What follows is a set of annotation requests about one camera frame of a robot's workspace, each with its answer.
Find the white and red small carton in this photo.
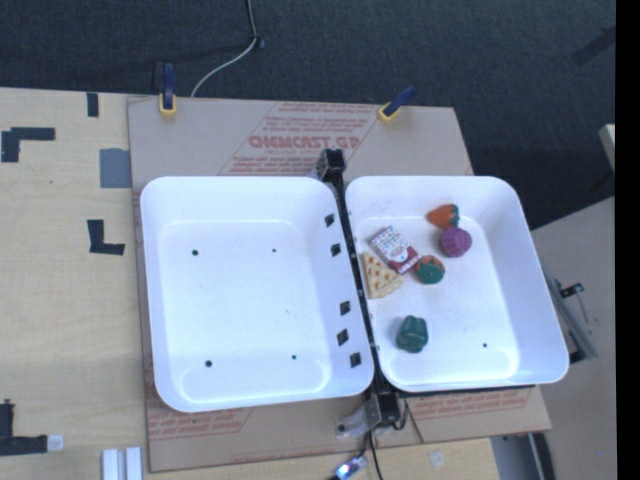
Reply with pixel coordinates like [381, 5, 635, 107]
[368, 225, 420, 275]

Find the toy pizza slice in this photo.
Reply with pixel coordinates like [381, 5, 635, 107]
[360, 251, 405, 301]

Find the white plastic tray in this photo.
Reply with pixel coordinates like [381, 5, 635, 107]
[343, 174, 571, 394]
[139, 175, 376, 414]

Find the orange and green toy tomato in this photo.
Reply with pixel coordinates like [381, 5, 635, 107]
[412, 254, 447, 286]

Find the orange toy carrot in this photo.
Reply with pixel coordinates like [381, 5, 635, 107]
[425, 203, 461, 230]

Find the purple toy cupcake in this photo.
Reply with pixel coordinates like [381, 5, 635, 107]
[439, 226, 473, 259]

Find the brown cardboard board red print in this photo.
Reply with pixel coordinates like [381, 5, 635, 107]
[126, 95, 553, 474]

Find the green toy bell pepper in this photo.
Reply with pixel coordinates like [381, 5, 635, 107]
[395, 314, 430, 355]

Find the black block with thin wires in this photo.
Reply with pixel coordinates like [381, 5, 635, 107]
[315, 148, 348, 184]
[362, 388, 407, 430]

